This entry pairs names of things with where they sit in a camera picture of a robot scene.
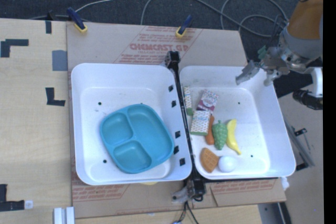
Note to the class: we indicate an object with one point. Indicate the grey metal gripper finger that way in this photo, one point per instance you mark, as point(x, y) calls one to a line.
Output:
point(246, 74)
point(270, 78)

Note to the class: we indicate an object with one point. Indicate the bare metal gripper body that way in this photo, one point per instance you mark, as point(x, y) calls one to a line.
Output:
point(281, 59)

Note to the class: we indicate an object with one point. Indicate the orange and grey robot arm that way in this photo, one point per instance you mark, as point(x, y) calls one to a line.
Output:
point(307, 21)

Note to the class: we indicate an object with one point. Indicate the purple and white carton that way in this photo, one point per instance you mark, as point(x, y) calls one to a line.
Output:
point(207, 101)

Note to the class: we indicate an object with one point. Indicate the white plastic tray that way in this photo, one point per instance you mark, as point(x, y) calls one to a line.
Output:
point(89, 123)
point(254, 128)

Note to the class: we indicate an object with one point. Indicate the yellow banana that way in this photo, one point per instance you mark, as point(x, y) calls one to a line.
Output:
point(232, 136)

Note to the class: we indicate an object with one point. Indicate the green grapes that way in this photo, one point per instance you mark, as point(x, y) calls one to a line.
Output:
point(220, 135)

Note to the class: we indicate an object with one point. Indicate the white and green patterned carton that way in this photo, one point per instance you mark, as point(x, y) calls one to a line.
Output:
point(200, 123)

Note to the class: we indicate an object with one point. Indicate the orange carrot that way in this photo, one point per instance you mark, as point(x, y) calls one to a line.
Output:
point(210, 133)

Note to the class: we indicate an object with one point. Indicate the thin black rod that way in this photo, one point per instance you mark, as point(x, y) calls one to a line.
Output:
point(183, 112)

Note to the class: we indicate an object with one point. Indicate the white ball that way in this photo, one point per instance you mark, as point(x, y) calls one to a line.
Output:
point(227, 164)

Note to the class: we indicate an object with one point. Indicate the orange waffle biscuit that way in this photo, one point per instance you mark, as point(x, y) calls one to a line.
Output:
point(208, 160)

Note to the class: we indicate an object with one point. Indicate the brown cardboard board red print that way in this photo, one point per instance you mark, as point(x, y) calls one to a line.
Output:
point(147, 44)

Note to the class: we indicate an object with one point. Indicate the blue divided plate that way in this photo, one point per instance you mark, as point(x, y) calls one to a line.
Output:
point(136, 139)

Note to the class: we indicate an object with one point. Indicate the black cylinder on white bracket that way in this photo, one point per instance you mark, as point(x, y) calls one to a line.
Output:
point(313, 94)

